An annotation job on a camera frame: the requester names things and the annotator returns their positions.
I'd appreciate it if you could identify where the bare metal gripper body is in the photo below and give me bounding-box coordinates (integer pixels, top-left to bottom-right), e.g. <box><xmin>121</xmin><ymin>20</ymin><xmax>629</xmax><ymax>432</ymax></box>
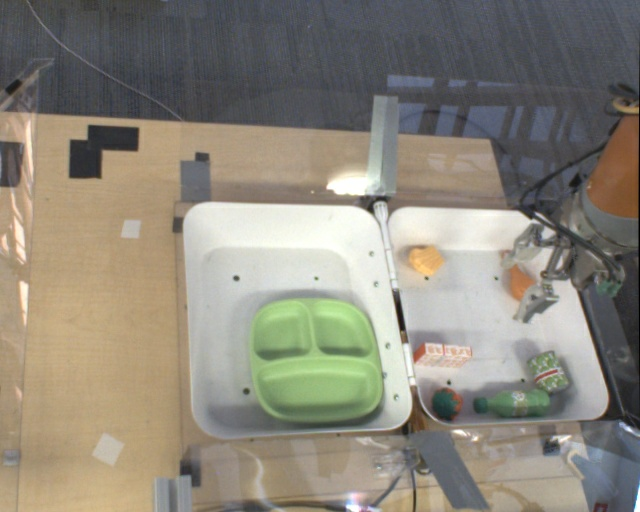
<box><xmin>541</xmin><ymin>222</ymin><xmax>627</xmax><ymax>297</ymax></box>

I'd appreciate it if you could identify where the orange toy carrot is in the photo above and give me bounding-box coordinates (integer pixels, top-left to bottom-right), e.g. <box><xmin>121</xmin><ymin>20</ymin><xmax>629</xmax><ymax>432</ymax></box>
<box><xmin>501</xmin><ymin>249</ymin><xmax>539</xmax><ymax>302</ymax></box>

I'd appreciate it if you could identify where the white plastic tray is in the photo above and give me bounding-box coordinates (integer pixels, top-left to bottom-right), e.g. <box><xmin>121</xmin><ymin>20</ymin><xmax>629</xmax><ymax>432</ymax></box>
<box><xmin>182</xmin><ymin>201</ymin><xmax>414</xmax><ymax>441</ymax></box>
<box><xmin>387</xmin><ymin>206</ymin><xmax>611</xmax><ymax>428</ymax></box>

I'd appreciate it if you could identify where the green can with red band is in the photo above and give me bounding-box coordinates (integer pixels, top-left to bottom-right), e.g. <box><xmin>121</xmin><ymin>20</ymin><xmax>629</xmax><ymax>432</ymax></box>
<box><xmin>526</xmin><ymin>349</ymin><xmax>572</xmax><ymax>395</ymax></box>

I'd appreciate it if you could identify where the red and white carton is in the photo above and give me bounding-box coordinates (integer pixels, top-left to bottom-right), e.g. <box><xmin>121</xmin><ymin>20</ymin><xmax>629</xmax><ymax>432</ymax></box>
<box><xmin>413</xmin><ymin>342</ymin><xmax>446</xmax><ymax>369</ymax></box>
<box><xmin>442</xmin><ymin>343</ymin><xmax>474</xmax><ymax>370</ymax></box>

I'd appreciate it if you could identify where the yellow toy biscuit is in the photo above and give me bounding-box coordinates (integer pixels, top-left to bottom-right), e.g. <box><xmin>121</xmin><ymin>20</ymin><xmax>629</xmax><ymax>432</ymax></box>
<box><xmin>408</xmin><ymin>244</ymin><xmax>446</xmax><ymax>277</ymax></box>

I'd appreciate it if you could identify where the green plastic bottle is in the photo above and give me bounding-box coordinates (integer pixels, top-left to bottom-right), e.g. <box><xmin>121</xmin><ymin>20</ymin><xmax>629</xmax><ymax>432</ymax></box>
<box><xmin>472</xmin><ymin>388</ymin><xmax>552</xmax><ymax>419</ymax></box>

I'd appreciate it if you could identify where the red and green toy fruit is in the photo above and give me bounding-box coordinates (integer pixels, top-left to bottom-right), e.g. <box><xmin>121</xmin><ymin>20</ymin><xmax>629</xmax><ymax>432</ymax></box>
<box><xmin>431</xmin><ymin>387</ymin><xmax>464</xmax><ymax>422</ymax></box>

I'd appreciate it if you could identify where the green divided plate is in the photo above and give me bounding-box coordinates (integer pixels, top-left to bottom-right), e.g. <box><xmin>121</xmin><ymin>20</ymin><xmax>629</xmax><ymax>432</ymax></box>
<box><xmin>248</xmin><ymin>297</ymin><xmax>386</xmax><ymax>426</ymax></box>

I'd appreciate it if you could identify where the pale wood board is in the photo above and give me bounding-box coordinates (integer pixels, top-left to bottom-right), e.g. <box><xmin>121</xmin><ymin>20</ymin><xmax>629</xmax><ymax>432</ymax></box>
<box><xmin>177</xmin><ymin>119</ymin><xmax>594</xmax><ymax>512</ymax></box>

